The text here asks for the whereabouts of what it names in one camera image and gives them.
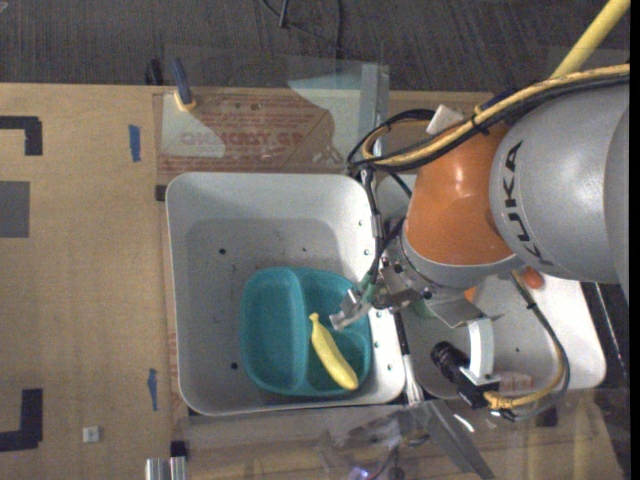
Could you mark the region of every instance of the green object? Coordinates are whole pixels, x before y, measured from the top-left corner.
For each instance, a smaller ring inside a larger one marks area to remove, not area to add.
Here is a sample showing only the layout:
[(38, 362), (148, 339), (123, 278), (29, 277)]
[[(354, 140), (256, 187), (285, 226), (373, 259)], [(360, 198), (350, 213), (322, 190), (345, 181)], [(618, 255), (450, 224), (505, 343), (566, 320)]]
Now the green object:
[(329, 315), (353, 285), (333, 272), (273, 267), (247, 281), (240, 306), (240, 347), (244, 368), (267, 391), (290, 396), (333, 397), (349, 393), (329, 375), (311, 343), (309, 316), (333, 337), (362, 385), (371, 365), (371, 330), (363, 318), (342, 332)]

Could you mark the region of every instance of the blue tape piece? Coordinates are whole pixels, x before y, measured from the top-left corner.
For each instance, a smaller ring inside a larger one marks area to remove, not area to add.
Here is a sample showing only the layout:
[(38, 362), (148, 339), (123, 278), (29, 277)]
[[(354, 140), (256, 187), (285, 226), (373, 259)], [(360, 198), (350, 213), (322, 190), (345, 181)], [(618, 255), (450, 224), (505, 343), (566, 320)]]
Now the blue tape piece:
[(140, 128), (132, 124), (129, 125), (129, 147), (133, 161), (140, 162)]
[(149, 394), (151, 395), (151, 403), (153, 404), (153, 410), (158, 410), (158, 378), (156, 374), (157, 370), (149, 368), (149, 377), (147, 378), (147, 387), (149, 388)]

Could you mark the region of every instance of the gray floor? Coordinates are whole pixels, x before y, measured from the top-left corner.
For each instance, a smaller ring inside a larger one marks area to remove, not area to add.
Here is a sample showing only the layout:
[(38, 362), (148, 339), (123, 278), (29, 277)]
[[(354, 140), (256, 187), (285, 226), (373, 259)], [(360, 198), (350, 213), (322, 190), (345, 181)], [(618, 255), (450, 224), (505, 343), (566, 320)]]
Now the gray floor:
[[(0, 1), (0, 81), (143, 84), (150, 59), (195, 47), (226, 50), (211, 72), (257, 53), (332, 58), (340, 22), (338, 56), (383, 58), (393, 88), (499, 92), (549, 75), (607, 0), (291, 0), (323, 39), (279, 29), (258, 0)], [(624, 61), (629, 45), (627, 15), (601, 53)]]

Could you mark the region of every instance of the teal divided tray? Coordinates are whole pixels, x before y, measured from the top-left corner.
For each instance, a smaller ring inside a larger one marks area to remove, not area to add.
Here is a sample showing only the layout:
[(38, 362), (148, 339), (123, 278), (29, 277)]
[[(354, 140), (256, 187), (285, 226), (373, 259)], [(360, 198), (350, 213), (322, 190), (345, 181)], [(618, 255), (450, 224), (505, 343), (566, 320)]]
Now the teal divided tray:
[(330, 377), (311, 344), (309, 315), (318, 313), (362, 385), (371, 365), (369, 319), (342, 332), (335, 331), (329, 320), (352, 286), (333, 272), (308, 268), (273, 267), (251, 276), (240, 306), (242, 361), (251, 380), (262, 389), (289, 396), (349, 393)]

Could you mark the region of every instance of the plastic bowl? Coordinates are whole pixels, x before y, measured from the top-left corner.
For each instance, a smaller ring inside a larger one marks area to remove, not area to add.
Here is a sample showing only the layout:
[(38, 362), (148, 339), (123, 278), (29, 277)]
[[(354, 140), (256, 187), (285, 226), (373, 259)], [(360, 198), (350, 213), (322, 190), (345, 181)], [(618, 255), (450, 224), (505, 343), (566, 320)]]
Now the plastic bowl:
[(325, 370), (311, 344), (309, 315), (332, 334), (362, 385), (371, 365), (371, 331), (363, 318), (335, 331), (329, 315), (353, 285), (333, 272), (273, 267), (247, 281), (241, 302), (240, 346), (251, 380), (267, 391), (289, 396), (331, 397), (349, 393)]

